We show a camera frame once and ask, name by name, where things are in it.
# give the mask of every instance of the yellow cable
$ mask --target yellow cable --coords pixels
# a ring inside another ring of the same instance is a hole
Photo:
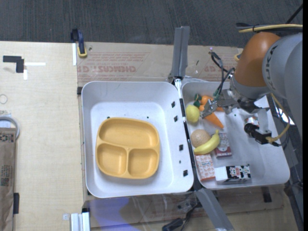
[[[274,94],[271,93],[270,95],[272,96],[272,98],[273,98],[273,100],[275,101],[275,103],[277,103],[277,105],[279,106],[279,108],[281,108],[282,112],[284,112],[285,115],[286,115],[287,118],[288,118],[288,124],[287,124],[287,126],[284,128],[284,130],[283,130],[277,137],[275,137],[275,138],[273,138],[273,137],[266,137],[267,141],[268,141],[270,144],[272,144],[272,143],[275,142],[276,140],[280,139],[280,138],[282,137],[282,135],[285,134],[285,133],[287,132],[287,130],[288,130],[289,127],[290,127],[290,117],[289,117],[289,115],[285,112],[283,106],[279,103],[279,101],[276,99],[276,97],[274,96]]]
[[[298,25],[298,24],[269,25],[269,26],[260,26],[260,27],[254,27],[254,28],[241,29],[239,30],[239,32],[246,33],[246,32],[254,32],[254,31],[268,30],[268,29],[275,29],[275,28],[286,28],[286,27],[303,28],[303,25]]]

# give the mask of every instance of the white tray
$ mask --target white tray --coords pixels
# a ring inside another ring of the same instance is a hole
[[[182,95],[185,106],[193,104],[194,95],[213,96],[213,92],[219,86],[218,82],[187,82],[182,86]],[[224,83],[224,89],[229,88],[229,83]],[[255,104],[259,107],[268,107],[267,98],[264,97]],[[215,180],[201,181],[201,184],[209,189],[218,190],[226,188],[238,188],[247,186],[262,186],[284,184],[289,180],[290,169],[287,164],[282,147],[274,147],[270,144],[261,145],[254,138],[248,137],[244,131],[244,119],[251,114],[242,109],[233,109],[232,113],[215,112],[217,117],[224,124],[224,129],[220,132],[227,133],[231,157],[216,158],[214,152],[211,153],[214,167],[233,166],[233,165],[250,165],[252,181],[250,183],[217,185]],[[267,111],[269,130],[272,136],[278,135],[273,117],[270,110]],[[189,134],[195,129],[205,129],[210,134],[215,132],[217,127],[199,118],[199,122],[192,124],[188,122]]]
[[[81,97],[86,186],[93,196],[183,193],[192,187],[193,171],[179,94],[173,85],[167,82],[94,81],[83,87]],[[100,124],[108,117],[140,119],[156,127],[161,145],[158,170],[153,176],[139,180],[122,179],[99,170],[95,162],[96,135]]]

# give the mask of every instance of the gray floor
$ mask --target gray floor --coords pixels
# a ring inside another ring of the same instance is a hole
[[[2,41],[70,42],[71,30],[78,28],[85,41],[173,44],[174,29],[190,26],[190,45],[243,48],[253,33],[239,33],[236,23],[285,24],[303,0],[0,0],[0,3]],[[303,24],[303,10],[291,23]],[[298,179],[302,180],[303,146],[298,138],[296,127],[291,127],[285,148],[291,169],[286,191],[301,229],[303,193]]]

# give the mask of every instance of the food box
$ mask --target food box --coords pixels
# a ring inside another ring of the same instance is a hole
[[[249,182],[251,181],[249,165],[217,167],[215,178],[218,184]]]
[[[215,178],[215,170],[210,154],[195,155],[196,166],[199,173],[199,180],[209,180]]]
[[[226,133],[219,133],[220,143],[219,145],[214,149],[215,156],[217,158],[219,157],[225,157],[225,156],[232,156],[231,147],[229,145],[228,136]]]

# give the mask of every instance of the yellow divided plate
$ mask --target yellow divided plate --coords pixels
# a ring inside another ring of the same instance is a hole
[[[158,168],[160,141],[149,122],[113,117],[104,120],[97,132],[95,157],[106,175],[144,179]]]

